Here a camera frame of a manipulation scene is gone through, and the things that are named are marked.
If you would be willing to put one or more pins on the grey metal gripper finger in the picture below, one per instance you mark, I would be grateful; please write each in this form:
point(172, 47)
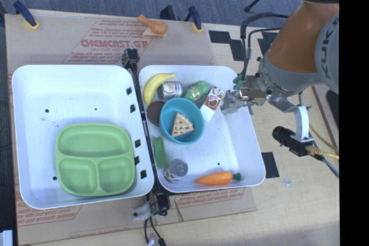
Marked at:
point(228, 103)
point(242, 104)

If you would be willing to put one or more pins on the thin black and white rod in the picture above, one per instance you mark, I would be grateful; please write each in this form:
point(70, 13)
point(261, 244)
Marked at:
point(143, 124)

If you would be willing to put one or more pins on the green flat block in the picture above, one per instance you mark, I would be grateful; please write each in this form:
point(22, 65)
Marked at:
point(160, 152)

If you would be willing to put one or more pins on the small white clip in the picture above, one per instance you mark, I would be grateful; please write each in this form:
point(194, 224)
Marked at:
point(287, 182)

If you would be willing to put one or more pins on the green divided plate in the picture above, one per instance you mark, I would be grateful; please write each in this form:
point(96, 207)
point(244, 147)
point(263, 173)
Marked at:
point(95, 158)

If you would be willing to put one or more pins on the white can with grey lid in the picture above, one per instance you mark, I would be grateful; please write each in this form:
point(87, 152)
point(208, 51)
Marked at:
point(176, 170)

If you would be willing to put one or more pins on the brown biscuit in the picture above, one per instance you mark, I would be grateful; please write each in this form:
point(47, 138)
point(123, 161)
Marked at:
point(153, 112)

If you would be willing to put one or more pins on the yellow banana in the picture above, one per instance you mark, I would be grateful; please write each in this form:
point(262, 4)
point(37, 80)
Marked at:
point(151, 86)

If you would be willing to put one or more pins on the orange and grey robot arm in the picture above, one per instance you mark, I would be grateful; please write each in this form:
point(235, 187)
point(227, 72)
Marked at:
point(297, 43)

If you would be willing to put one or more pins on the brown cardboard board red print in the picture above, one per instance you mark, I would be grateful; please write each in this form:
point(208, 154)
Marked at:
point(57, 37)

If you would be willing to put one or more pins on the white and orange can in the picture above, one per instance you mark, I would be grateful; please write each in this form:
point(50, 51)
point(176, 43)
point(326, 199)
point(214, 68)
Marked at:
point(172, 90)

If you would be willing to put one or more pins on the white plastic tray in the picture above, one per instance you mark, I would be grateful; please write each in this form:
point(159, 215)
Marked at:
point(225, 147)
point(75, 89)

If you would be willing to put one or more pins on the white and brown carton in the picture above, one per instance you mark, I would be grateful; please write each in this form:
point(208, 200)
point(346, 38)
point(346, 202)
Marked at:
point(212, 102)

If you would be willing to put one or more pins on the black cylinder on white bracket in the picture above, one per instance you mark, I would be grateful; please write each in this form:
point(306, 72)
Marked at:
point(291, 139)

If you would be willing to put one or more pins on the small pale wooden piece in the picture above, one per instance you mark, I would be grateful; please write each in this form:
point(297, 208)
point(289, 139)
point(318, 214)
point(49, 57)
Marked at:
point(150, 34)

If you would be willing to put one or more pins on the blue bowl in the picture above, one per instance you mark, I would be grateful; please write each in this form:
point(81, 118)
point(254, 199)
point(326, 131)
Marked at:
point(167, 118)

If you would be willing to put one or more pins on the green plastic bottle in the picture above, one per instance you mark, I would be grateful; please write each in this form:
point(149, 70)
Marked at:
point(197, 90)

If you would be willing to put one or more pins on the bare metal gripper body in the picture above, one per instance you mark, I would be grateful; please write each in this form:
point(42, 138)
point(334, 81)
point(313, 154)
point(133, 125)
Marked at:
point(255, 89)

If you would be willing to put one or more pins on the orange carrot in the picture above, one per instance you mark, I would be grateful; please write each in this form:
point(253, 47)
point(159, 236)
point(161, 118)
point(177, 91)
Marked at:
point(214, 178)

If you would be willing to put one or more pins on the pizza slice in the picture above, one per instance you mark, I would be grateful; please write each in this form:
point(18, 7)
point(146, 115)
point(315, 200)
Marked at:
point(181, 125)

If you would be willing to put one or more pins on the orange chicken drumstick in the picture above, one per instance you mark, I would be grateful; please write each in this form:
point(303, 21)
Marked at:
point(155, 25)

